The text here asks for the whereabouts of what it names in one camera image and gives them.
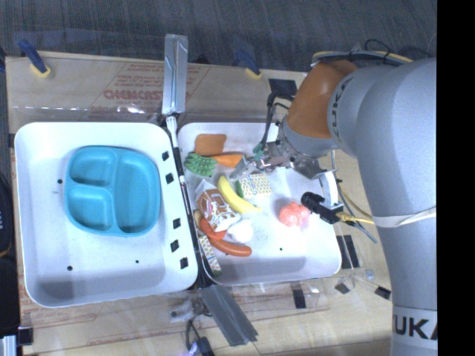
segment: yellow banana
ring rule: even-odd
[[[229,206],[239,214],[262,211],[261,207],[256,207],[237,195],[228,179],[224,175],[220,176],[220,178],[217,180],[217,189],[221,195],[223,195],[224,200],[229,204]]]

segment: blue plate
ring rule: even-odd
[[[160,214],[160,176],[147,156],[126,148],[86,146],[71,157],[66,214],[95,234],[137,236]]]

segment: black connector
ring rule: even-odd
[[[207,337],[200,337],[198,340],[196,340],[196,344],[203,356],[214,356],[214,352],[211,349],[211,345],[209,344]]]
[[[315,212],[320,215],[320,218],[329,224],[335,224],[340,221],[336,216],[338,212],[343,211],[343,205],[338,205],[335,208],[328,208],[322,205],[322,202],[325,201],[321,195],[317,195],[311,192],[306,192],[302,195],[301,202],[307,207],[311,212]]]

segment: black square hole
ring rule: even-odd
[[[184,269],[188,266],[188,258],[184,257],[180,260],[180,269]]]
[[[166,182],[168,184],[172,183],[173,182],[173,174],[172,173],[166,174],[165,179],[166,179]]]
[[[170,244],[170,248],[172,252],[175,252],[179,247],[180,247],[180,244],[178,244],[178,240],[175,240],[172,244]]]

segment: white tray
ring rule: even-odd
[[[182,161],[194,150],[198,134],[225,134],[224,151],[252,154],[261,140],[264,124],[261,123],[203,123],[183,126],[178,133]],[[277,127],[271,125],[268,140],[277,136]],[[221,174],[229,175],[234,169],[217,165],[214,175],[206,177],[214,185]],[[196,209],[194,190],[202,177],[185,172],[189,195]],[[251,216],[254,237],[247,243],[252,248],[250,257],[235,257],[214,250],[222,268],[215,282],[225,286],[254,283],[278,283],[308,280],[334,275],[341,266],[341,253],[333,227],[311,214],[307,225],[289,228],[278,218],[281,207],[294,200],[300,203],[306,191],[322,194],[318,180],[308,180],[292,169],[279,168],[268,176],[273,194],[252,202],[263,208]]]
[[[83,231],[68,219],[64,184],[58,181],[65,181],[72,153],[86,145],[130,148],[156,164],[162,199],[158,221],[149,232],[137,237],[104,236]],[[19,129],[15,154],[25,285],[39,305],[72,306],[165,294],[195,282],[197,260],[171,143],[162,128],[139,123],[35,122]],[[170,183],[167,174],[173,176]],[[179,246],[172,251],[175,241]]]

